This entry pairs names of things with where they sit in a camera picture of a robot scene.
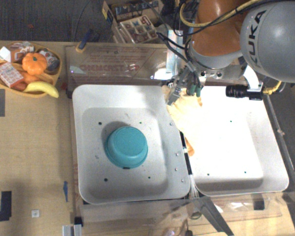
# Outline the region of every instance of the wooden surface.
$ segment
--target wooden surface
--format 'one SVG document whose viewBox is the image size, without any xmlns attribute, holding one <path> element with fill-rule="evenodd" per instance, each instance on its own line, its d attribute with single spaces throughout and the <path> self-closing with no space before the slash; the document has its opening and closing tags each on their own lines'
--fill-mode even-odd
<svg viewBox="0 0 295 236">
<path fill-rule="evenodd" d="M 0 48 L 7 43 L 9 41 L 0 41 Z M 0 236 L 60 236 L 62 226 L 73 223 L 76 212 L 70 100 L 60 89 L 66 82 L 65 47 L 72 43 L 37 43 L 54 50 L 64 60 L 56 84 L 60 97 L 28 98 L 9 91 L 5 93 L 5 117 L 0 117 L 0 198 L 1 191 L 12 191 L 12 216 L 9 221 L 0 222 Z M 68 202 L 63 192 L 64 181 L 68 182 Z M 40 210 L 39 218 L 31 218 L 33 209 Z M 281 204 L 280 209 L 282 216 L 279 217 L 228 224 L 236 236 L 294 236 L 286 205 Z M 215 232 L 211 225 L 195 226 L 191 230 L 194 235 Z M 86 225 L 83 235 L 99 234 L 96 228 Z M 145 236 L 142 232 L 118 235 Z"/>
</svg>

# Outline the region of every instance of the food wrapper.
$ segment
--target food wrapper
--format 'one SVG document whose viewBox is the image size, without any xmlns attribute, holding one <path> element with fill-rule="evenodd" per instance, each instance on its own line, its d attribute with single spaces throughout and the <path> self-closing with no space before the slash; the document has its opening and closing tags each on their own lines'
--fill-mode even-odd
<svg viewBox="0 0 295 236">
<path fill-rule="evenodd" d="M 11 43 L 0 49 L 0 59 L 7 62 L 21 60 L 27 53 L 34 52 L 34 46 L 28 41 Z"/>
<path fill-rule="evenodd" d="M 24 80 L 22 74 L 11 63 L 0 65 L 0 79 L 9 87 L 13 87 Z"/>
</svg>

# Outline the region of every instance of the orange pumpkin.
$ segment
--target orange pumpkin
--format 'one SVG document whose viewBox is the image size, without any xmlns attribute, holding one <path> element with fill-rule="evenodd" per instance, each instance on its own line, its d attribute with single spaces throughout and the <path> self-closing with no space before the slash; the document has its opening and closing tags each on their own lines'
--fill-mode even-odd
<svg viewBox="0 0 295 236">
<path fill-rule="evenodd" d="M 23 58 L 22 68 L 30 75 L 40 75 L 47 68 L 47 60 L 40 53 L 27 53 Z"/>
</svg>

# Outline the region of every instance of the basket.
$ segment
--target basket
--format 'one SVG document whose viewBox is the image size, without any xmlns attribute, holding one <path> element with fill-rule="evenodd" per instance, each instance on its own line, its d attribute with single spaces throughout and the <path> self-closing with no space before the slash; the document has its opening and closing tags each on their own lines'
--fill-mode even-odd
<svg viewBox="0 0 295 236">
<path fill-rule="evenodd" d="M 41 75 L 36 75 L 39 79 L 41 79 L 41 80 L 43 80 L 45 82 L 48 82 L 51 85 L 55 86 L 56 82 L 58 80 L 58 77 L 60 75 L 61 69 L 62 69 L 62 58 L 56 52 L 54 52 L 53 50 L 50 50 L 48 47 L 41 46 L 41 45 L 38 45 L 38 44 L 35 44 L 35 43 L 32 43 L 32 42 L 31 42 L 31 44 L 34 46 L 34 52 L 35 53 L 40 52 L 42 49 L 47 49 L 56 58 L 59 59 L 59 61 L 60 61 L 59 65 L 54 71 L 49 72 L 48 70 L 45 70 L 45 72 L 43 72 Z M 3 64 L 3 63 L 6 63 L 6 61 L 0 59 L 0 65 Z M 13 62 L 12 64 L 15 67 L 15 69 L 17 69 L 19 71 L 25 71 L 22 68 L 22 61 Z M 45 92 L 22 92 L 22 91 L 18 91 L 16 89 L 13 89 L 13 88 L 9 88 L 1 79 L 0 79 L 0 87 L 5 89 L 5 90 L 14 92 L 16 94 L 27 96 L 27 97 L 32 97 L 32 98 L 40 98 L 40 97 L 43 97 L 43 96 L 47 95 L 47 93 L 45 93 Z"/>
</svg>

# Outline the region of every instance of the white square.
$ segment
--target white square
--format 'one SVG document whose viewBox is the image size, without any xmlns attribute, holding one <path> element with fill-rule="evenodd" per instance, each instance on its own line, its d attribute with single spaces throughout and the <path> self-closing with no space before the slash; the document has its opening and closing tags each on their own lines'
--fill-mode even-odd
<svg viewBox="0 0 295 236">
<path fill-rule="evenodd" d="M 39 217 L 39 210 L 31 210 L 31 217 L 38 218 Z"/>
</svg>

